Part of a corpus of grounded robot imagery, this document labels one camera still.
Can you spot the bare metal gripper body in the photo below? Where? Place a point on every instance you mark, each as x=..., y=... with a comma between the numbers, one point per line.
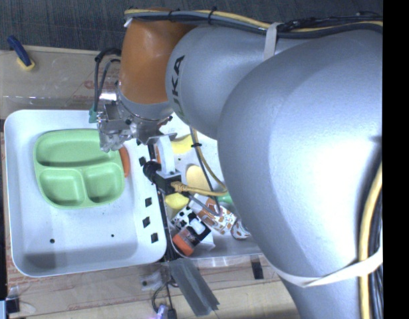
x=114, y=121

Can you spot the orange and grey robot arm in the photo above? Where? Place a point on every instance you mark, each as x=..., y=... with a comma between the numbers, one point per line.
x=290, y=128

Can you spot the orange carrot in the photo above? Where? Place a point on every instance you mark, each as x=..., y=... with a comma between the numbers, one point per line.
x=125, y=163

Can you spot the green divided plate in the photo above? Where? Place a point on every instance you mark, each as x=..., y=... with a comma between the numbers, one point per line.
x=71, y=151

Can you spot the yellow lemon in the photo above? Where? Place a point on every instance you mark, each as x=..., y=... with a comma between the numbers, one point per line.
x=175, y=201

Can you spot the black and white cow carton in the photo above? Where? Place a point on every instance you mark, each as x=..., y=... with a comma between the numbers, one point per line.
x=184, y=219

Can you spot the white plastic tray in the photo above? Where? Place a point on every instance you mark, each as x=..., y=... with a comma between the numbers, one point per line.
x=230, y=248
x=78, y=238

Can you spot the green toy vegetable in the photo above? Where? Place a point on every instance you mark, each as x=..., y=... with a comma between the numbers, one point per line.
x=226, y=198

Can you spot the orange capped bottle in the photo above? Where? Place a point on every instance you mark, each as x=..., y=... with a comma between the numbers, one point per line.
x=186, y=241

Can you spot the small orange and white packet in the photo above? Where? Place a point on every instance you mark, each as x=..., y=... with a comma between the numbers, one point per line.
x=240, y=230

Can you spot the black cylinder on white bracket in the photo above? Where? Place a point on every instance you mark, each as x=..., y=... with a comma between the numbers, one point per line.
x=166, y=158

